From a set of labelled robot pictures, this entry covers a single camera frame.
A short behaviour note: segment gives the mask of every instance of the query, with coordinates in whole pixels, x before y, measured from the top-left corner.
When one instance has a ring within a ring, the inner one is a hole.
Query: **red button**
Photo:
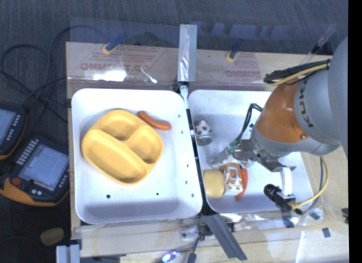
[[[12,183],[13,186],[18,187],[21,184],[21,179],[16,176],[16,177],[11,179],[11,183]]]

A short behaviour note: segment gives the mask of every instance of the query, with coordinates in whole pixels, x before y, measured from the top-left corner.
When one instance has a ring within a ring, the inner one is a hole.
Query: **dark floor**
[[[267,38],[250,38],[243,44],[245,51],[302,54],[334,24],[335,32],[324,48],[332,53],[348,35],[348,0],[0,0],[1,71],[23,84],[9,83],[0,75],[0,103],[21,105],[47,79],[66,75],[64,42],[71,39],[69,26],[76,18],[201,24],[198,47],[204,49],[228,47],[229,40],[235,39],[228,27],[253,25],[260,31],[266,29]],[[286,25],[286,32],[277,31]],[[215,36],[217,27],[223,32]],[[86,34],[87,39],[94,35],[91,30]],[[51,104],[43,112],[44,104],[36,102],[25,136],[36,133],[66,146],[65,81],[56,82],[43,95],[63,106]],[[59,244],[68,244],[68,211],[68,197],[53,208],[25,206],[0,197],[0,262],[55,262],[55,246],[42,245],[40,234],[61,227],[66,238]]]

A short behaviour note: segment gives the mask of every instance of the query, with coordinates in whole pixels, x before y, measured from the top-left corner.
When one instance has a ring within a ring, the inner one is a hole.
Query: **yellow plate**
[[[81,142],[85,159],[115,182],[131,186],[142,181],[163,152],[160,135],[142,119],[122,109],[101,117]]]

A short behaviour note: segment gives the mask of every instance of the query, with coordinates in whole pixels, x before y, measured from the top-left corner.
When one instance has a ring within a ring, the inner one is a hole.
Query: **yellow and black device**
[[[26,121],[24,108],[0,104],[0,160],[9,157],[19,145]]]
[[[68,192],[67,148],[39,135],[11,156],[0,177],[0,194],[26,205],[54,206]]]

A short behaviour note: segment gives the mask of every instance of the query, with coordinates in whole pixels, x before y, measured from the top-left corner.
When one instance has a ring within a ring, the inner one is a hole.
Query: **blue clip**
[[[103,46],[103,53],[105,53],[106,55],[111,54],[112,52],[114,52],[116,50],[116,46],[118,44],[121,44],[126,38],[127,38],[126,33],[120,34],[119,36],[114,38],[112,41],[110,41],[107,45]]]
[[[227,53],[226,60],[228,60],[230,63],[235,61],[236,54],[243,42],[243,39],[238,39],[238,41],[235,43],[234,46],[232,46],[231,50]]]

